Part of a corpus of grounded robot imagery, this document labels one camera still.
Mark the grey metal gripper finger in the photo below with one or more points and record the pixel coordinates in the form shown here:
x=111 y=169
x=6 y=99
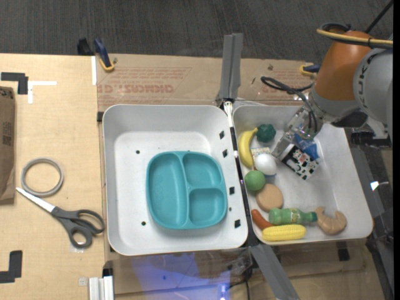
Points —
x=282 y=149

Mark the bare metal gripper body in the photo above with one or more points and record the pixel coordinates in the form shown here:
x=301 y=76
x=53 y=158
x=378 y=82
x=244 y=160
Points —
x=300 y=122

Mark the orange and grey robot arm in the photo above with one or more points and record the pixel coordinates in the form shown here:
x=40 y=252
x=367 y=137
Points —
x=340 y=70

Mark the small colourful printed packet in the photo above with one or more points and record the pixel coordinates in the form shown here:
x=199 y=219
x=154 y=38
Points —
x=261 y=151

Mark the white egg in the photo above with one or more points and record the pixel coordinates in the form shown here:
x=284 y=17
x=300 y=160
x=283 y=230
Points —
x=265 y=164

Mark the green broccoli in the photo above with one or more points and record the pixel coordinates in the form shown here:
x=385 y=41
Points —
x=266 y=133

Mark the white carton, black blue print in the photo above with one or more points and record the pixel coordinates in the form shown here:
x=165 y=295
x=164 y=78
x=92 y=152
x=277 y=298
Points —
x=301 y=162

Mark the yellow banana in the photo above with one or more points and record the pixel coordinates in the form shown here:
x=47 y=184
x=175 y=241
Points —
x=245 y=150

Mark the green ball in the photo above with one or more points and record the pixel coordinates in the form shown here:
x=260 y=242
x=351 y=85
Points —
x=254 y=180

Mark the round tan biscuit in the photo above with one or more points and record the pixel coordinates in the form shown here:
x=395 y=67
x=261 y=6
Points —
x=269 y=197

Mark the white plastic tray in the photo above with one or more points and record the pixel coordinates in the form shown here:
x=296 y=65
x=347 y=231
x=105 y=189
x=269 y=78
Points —
x=131 y=173
x=334 y=186

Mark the green bottle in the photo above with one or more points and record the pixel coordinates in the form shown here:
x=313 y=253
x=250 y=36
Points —
x=287 y=216

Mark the red sausage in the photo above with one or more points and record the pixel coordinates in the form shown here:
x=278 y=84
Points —
x=260 y=219

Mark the yellow corn cob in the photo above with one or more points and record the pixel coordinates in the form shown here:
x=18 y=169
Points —
x=283 y=232

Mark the tan croissant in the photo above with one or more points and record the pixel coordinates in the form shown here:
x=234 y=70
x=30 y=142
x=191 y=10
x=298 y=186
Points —
x=332 y=222

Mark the teal divided plate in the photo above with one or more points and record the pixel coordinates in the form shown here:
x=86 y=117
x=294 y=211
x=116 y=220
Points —
x=165 y=183

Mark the brown cardboard board, red print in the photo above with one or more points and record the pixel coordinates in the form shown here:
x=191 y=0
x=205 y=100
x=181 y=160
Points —
x=162 y=83

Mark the grey tape roll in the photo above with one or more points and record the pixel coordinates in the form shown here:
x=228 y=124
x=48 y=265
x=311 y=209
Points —
x=25 y=184

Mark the brown paper bag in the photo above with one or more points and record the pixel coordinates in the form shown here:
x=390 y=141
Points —
x=6 y=145

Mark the black cylinder on white bracket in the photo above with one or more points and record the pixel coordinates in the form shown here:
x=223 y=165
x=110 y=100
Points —
x=364 y=137

